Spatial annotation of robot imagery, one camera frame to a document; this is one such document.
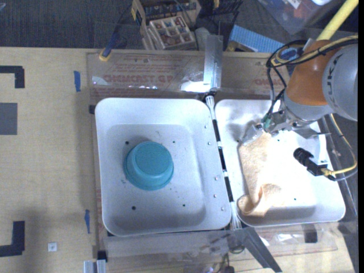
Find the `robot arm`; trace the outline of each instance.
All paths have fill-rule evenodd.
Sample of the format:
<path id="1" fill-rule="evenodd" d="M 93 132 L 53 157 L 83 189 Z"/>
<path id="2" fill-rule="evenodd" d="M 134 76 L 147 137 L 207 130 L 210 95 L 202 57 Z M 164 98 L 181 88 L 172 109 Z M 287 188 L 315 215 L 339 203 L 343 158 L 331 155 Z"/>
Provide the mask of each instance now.
<path id="1" fill-rule="evenodd" d="M 303 135 L 301 129 L 330 113 L 358 120 L 358 44 L 328 48 L 322 53 L 320 50 L 329 44 L 319 40 L 305 50 L 303 57 L 315 51 L 318 55 L 295 67 L 279 110 L 264 119 L 266 132 L 295 130 Z"/>
<path id="2" fill-rule="evenodd" d="M 271 56 L 267 66 L 280 66 L 293 62 L 298 64 L 287 87 L 272 101 L 272 106 L 260 124 L 251 126 L 241 142 L 250 144 L 264 132 L 275 135 L 280 131 L 293 130 L 305 138 L 317 135 L 309 125 L 323 116 L 337 113 L 352 121 L 358 120 L 358 35 L 331 43 L 319 40 L 311 44 L 303 55 L 292 61 L 283 62 Z M 278 111 L 273 112 L 275 102 L 280 100 Z M 318 166 L 310 160 L 307 151 L 296 151 L 294 157 L 307 167 L 315 176 L 325 175 L 333 181 L 346 179 L 335 178 L 338 173 L 345 173 L 356 168 L 354 164 L 340 171 L 331 171 Z"/>

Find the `blue object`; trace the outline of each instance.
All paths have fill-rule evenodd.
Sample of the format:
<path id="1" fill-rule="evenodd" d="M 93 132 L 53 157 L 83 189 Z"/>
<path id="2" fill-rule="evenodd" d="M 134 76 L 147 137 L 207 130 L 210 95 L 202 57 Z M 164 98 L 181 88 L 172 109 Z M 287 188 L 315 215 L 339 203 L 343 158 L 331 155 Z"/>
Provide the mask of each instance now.
<path id="1" fill-rule="evenodd" d="M 90 211 L 88 209 L 85 210 L 85 223 L 87 227 L 87 233 L 90 234 Z"/>
<path id="2" fill-rule="evenodd" d="M 134 186 L 148 191 L 165 187 L 173 176 L 173 161 L 161 144 L 143 142 L 125 157 L 126 179 Z"/>
<path id="3" fill-rule="evenodd" d="M 76 92 L 80 92 L 81 91 L 81 75 L 78 71 L 73 71 L 73 74 L 75 76 Z"/>
<path id="4" fill-rule="evenodd" d="M 111 53 L 111 51 L 114 48 L 118 48 L 118 47 L 125 48 L 126 45 L 127 45 L 127 40 L 124 37 L 120 37 L 120 34 L 118 31 L 114 31 L 109 43 L 107 44 L 106 48 L 102 52 L 102 56 L 108 57 L 108 55 Z"/>
<path id="5" fill-rule="evenodd" d="M 238 25 L 234 25 L 230 33 L 229 41 L 234 41 L 243 46 L 247 46 L 255 52 L 275 52 L 278 48 L 283 46 L 283 43 Z"/>
<path id="6" fill-rule="evenodd" d="M 295 49 L 287 49 L 280 54 L 280 57 L 283 60 L 292 60 L 298 57 L 298 55 Z"/>

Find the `wire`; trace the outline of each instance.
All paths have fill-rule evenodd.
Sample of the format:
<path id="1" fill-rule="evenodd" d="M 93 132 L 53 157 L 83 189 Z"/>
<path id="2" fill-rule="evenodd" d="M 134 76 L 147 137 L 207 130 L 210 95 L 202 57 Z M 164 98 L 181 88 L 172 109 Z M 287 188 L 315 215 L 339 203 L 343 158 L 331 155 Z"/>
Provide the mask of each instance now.
<path id="1" fill-rule="evenodd" d="M 324 168 L 322 169 L 323 173 L 324 173 L 324 176 L 334 176 L 336 174 L 342 174 L 342 173 L 346 173 L 346 172 L 349 172 L 353 169 L 356 169 L 357 166 L 358 166 L 358 162 L 356 160 L 356 157 L 355 157 L 355 154 L 354 154 L 354 151 L 353 151 L 353 148 L 351 147 L 350 143 L 348 142 L 348 140 L 344 137 L 342 131 L 340 130 L 336 120 L 335 120 L 335 117 L 334 115 L 331 113 L 330 116 L 329 116 L 329 119 L 331 121 L 331 123 L 333 124 L 336 132 L 338 133 L 339 137 L 345 142 L 346 146 L 348 147 L 350 153 L 351 153 L 351 156 L 353 157 L 353 165 L 348 167 L 348 168 L 344 168 L 344 169 L 341 169 L 341 170 L 336 170 L 336 171 L 332 171 L 330 169 L 327 169 L 327 168 Z M 342 180 L 345 180 L 349 177 L 352 177 L 353 175 L 355 175 L 356 172 L 353 172 L 351 173 L 350 175 L 346 175 L 342 178 L 335 178 L 335 177 L 329 177 L 330 180 L 332 181 L 342 181 Z"/>
<path id="2" fill-rule="evenodd" d="M 268 77 L 269 86 L 271 87 L 271 101 L 273 103 L 274 99 L 275 99 L 275 95 L 274 95 L 274 84 L 273 84 L 273 80 L 271 77 L 271 68 L 267 69 L 267 77 Z"/>
<path id="3" fill-rule="evenodd" d="M 282 77 L 282 75 L 278 72 L 277 68 L 273 68 L 273 70 L 276 72 L 276 74 L 278 75 L 280 81 L 282 82 L 284 87 L 287 87 L 286 81 L 284 80 L 284 78 Z"/>
<path id="4" fill-rule="evenodd" d="M 285 91 L 285 88 L 282 89 L 278 93 L 278 95 L 276 96 L 276 98 L 274 99 L 274 101 L 272 101 L 271 107 L 269 108 L 268 112 L 263 117 L 262 122 L 263 122 L 263 128 L 264 128 L 264 130 L 266 130 L 269 127 L 269 124 L 270 124 L 270 121 L 271 121 L 271 116 L 272 116 L 272 113 L 273 113 L 273 108 L 276 105 L 277 101 L 282 97 L 284 91 Z"/>
<path id="5" fill-rule="evenodd" d="M 245 250 L 245 247 L 243 245 L 240 245 L 240 246 L 237 246 L 237 247 L 235 247 L 235 248 L 233 248 L 233 249 L 231 249 L 229 251 L 232 254 L 238 255 L 238 254 L 241 254 L 242 252 L 244 252 L 244 250 Z"/>
<path id="6" fill-rule="evenodd" d="M 221 272 L 222 266 L 224 266 L 225 263 L 225 259 L 227 260 L 227 266 L 230 266 L 230 261 L 229 261 L 229 253 L 226 253 L 220 263 L 220 268 L 216 271 L 216 273 Z"/>
<path id="7" fill-rule="evenodd" d="M 328 134 L 328 136 L 326 137 L 327 145 L 328 145 L 327 148 L 335 150 L 336 144 L 333 141 L 332 133 L 328 127 L 326 116 L 322 117 L 320 119 L 320 122 L 322 123 L 323 132 Z M 339 160 L 337 154 L 333 154 L 332 160 L 335 162 L 335 165 L 337 165 L 338 167 L 341 167 L 341 163 L 340 163 L 340 160 Z M 350 187 L 349 183 L 347 181 L 340 182 L 340 189 L 345 194 L 345 198 L 348 201 L 347 208 L 350 209 L 351 212 L 355 216 L 358 216 L 358 202 L 357 202 L 357 199 L 355 199 L 355 197 L 353 196 L 353 191 L 352 191 L 352 188 Z"/>
<path id="8" fill-rule="evenodd" d="M 281 67 L 284 65 L 296 65 L 296 64 L 302 64 L 306 61 L 312 60 L 317 56 L 325 55 L 329 51 L 332 51 L 334 49 L 348 46 L 349 44 L 357 44 L 358 43 L 358 35 L 350 35 L 342 39 L 335 40 L 332 43 L 329 43 L 327 45 L 324 45 L 321 48 L 315 49 L 313 51 L 310 51 L 296 59 L 292 60 L 284 60 L 281 58 L 281 54 L 283 51 L 285 51 L 288 48 L 292 47 L 301 47 L 302 46 L 302 40 L 295 40 L 291 43 L 288 43 L 279 49 L 277 49 L 271 57 L 268 59 L 266 66 L 267 67 Z"/>

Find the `yellow pole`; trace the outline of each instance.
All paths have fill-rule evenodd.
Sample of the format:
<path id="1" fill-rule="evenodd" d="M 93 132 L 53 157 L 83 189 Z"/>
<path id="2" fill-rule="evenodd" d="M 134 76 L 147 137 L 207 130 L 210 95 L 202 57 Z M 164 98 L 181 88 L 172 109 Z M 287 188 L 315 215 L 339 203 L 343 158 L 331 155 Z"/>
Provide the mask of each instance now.
<path id="1" fill-rule="evenodd" d="M 318 36 L 317 40 L 330 39 L 358 4 L 359 0 L 346 0 Z"/>

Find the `metal bracket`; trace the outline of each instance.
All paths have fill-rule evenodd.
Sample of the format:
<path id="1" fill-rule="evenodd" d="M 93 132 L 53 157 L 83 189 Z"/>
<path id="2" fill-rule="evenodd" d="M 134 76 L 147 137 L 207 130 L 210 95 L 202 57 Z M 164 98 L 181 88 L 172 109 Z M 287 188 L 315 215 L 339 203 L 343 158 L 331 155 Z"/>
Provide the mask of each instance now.
<path id="1" fill-rule="evenodd" d="M 282 272 L 282 269 L 279 267 L 253 227 L 235 230 L 234 235 L 238 242 L 248 249 L 263 268 L 270 268 L 275 273 Z"/>
<path id="2" fill-rule="evenodd" d="M 106 260 L 84 261 L 84 273 L 106 273 Z"/>
<path id="3" fill-rule="evenodd" d="M 292 129 L 292 130 L 305 139 L 310 139 L 313 137 L 317 137 L 319 135 L 325 135 L 325 136 L 330 135 L 327 133 L 318 133 L 316 130 L 311 129 L 310 127 L 303 127 L 301 129 Z"/>
<path id="4" fill-rule="evenodd" d="M 211 88 L 221 86 L 223 37 L 209 35 L 206 38 L 204 85 Z"/>

